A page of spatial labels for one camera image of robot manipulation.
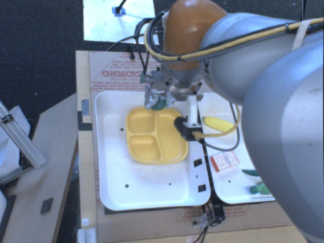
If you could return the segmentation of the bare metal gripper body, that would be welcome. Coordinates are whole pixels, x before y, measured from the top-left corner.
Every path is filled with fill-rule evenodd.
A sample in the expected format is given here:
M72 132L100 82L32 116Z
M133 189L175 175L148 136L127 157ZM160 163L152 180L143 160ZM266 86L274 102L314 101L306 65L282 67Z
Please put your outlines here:
M169 92L176 101L180 101L183 97L196 94L202 85L201 80L198 69L154 70L151 72L150 91L165 97Z

